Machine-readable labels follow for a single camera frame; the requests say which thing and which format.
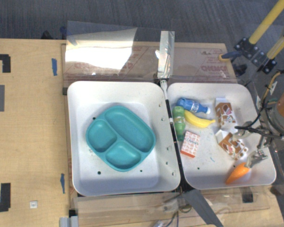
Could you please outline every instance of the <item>yellow rod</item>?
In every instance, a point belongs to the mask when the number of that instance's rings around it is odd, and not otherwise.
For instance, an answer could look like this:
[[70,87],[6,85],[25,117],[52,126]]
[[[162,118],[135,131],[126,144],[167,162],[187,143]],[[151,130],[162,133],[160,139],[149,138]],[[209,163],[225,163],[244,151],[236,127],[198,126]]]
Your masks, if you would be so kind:
[[249,38],[251,44],[256,44],[266,30],[271,26],[279,14],[284,10],[284,0],[279,0],[270,10],[262,23],[258,26],[252,36]]
[[267,57],[269,59],[273,59],[276,57],[276,55],[279,54],[279,52],[284,48],[284,36],[280,38],[275,45],[267,52]]

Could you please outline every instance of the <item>carrot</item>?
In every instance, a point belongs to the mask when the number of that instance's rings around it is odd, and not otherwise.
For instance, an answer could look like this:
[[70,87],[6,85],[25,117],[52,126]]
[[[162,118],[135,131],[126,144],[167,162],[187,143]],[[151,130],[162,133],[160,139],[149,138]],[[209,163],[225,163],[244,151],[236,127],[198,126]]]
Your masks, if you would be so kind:
[[238,165],[231,175],[226,180],[226,184],[231,184],[233,181],[239,179],[240,177],[244,176],[247,172],[249,172],[250,168],[245,167],[246,162],[242,162]]

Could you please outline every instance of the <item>gray carpet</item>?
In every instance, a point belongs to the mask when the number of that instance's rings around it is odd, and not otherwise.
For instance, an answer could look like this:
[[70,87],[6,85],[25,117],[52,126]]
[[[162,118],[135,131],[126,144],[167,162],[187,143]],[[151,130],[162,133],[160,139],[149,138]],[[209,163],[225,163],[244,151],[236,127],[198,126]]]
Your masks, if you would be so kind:
[[[167,29],[176,32],[177,42],[225,43],[229,51],[249,37],[278,0],[0,0],[0,38],[39,39],[47,30],[55,39],[67,21]],[[284,34],[284,11],[275,20],[258,46],[267,52]],[[247,63],[239,78],[252,84],[261,96],[276,70],[284,70],[284,49],[269,74],[258,73]],[[284,91],[284,75],[278,78],[273,97]],[[284,194],[280,206],[284,215]]]

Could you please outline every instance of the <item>banana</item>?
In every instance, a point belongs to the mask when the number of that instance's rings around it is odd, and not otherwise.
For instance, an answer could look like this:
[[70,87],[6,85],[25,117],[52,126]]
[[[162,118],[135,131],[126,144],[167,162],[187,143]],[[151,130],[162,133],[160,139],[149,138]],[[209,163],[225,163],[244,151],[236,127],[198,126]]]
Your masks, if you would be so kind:
[[208,120],[208,119],[201,119],[201,118],[198,118],[197,116],[195,116],[193,113],[191,113],[190,111],[188,110],[184,110],[184,117],[185,117],[185,120],[196,126],[196,127],[199,127],[199,128],[206,128],[208,127],[211,123],[214,123],[216,122],[215,119],[213,120]]

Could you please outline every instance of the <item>blue bottle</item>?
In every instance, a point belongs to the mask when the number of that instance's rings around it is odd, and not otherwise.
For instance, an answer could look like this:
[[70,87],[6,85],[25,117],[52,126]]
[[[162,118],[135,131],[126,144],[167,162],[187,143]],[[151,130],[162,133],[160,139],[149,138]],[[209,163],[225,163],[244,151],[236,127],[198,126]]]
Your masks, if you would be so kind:
[[192,113],[203,112],[205,114],[210,114],[210,108],[202,106],[198,101],[186,98],[180,98],[177,101],[177,106],[184,107],[184,109]]

